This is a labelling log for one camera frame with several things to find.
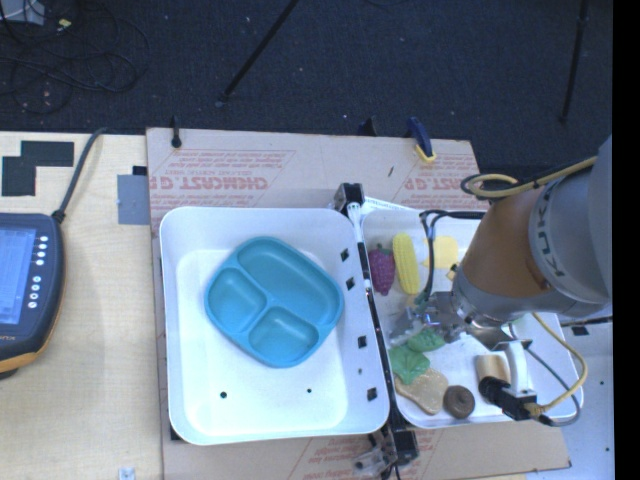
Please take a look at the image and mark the black block with thin wires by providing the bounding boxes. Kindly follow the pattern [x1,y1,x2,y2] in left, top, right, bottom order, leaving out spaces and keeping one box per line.
[369,426,421,470]
[333,182,365,214]

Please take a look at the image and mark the brown doughnut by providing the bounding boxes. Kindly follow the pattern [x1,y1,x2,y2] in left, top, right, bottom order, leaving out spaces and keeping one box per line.
[442,384,477,420]

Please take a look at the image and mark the yellow cheese wedge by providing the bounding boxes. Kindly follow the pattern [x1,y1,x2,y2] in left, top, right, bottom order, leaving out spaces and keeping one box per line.
[422,235,461,271]

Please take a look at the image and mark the green lettuce leaf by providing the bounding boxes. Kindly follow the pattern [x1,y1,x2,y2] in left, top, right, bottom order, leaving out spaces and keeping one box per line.
[388,344,432,387]

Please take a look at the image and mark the black cylinder on white bracket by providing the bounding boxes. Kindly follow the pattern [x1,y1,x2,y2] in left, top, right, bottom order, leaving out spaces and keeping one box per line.
[477,338,540,422]

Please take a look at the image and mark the purple grapes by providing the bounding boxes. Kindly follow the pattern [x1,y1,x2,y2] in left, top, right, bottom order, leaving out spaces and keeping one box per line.
[367,243,397,297]

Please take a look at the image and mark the brown cardboard board red print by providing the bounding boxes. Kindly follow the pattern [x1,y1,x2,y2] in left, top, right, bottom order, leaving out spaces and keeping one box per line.
[144,126,573,480]

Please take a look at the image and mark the white plastic tray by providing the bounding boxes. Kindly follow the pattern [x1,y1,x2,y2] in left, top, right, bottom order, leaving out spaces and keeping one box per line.
[158,205,392,447]
[360,209,586,430]

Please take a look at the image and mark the yellow corn cob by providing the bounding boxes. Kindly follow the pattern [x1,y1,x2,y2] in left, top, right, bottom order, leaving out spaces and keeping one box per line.
[391,232,422,296]

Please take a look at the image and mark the tan bread roll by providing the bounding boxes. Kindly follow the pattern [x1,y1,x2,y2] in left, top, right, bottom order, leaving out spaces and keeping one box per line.
[474,353,512,385]

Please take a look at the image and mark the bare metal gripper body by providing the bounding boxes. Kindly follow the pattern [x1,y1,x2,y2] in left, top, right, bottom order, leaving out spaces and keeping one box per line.
[423,290,482,343]

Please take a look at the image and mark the thin black and white rod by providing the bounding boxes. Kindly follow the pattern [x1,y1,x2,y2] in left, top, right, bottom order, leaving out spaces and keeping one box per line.
[345,200,404,437]

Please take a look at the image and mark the blue divided plate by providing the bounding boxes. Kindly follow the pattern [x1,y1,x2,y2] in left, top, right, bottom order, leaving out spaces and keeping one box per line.
[203,235,346,370]

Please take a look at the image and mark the tan bread slice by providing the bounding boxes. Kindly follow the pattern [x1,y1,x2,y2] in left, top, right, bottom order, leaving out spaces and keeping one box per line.
[394,367,450,416]

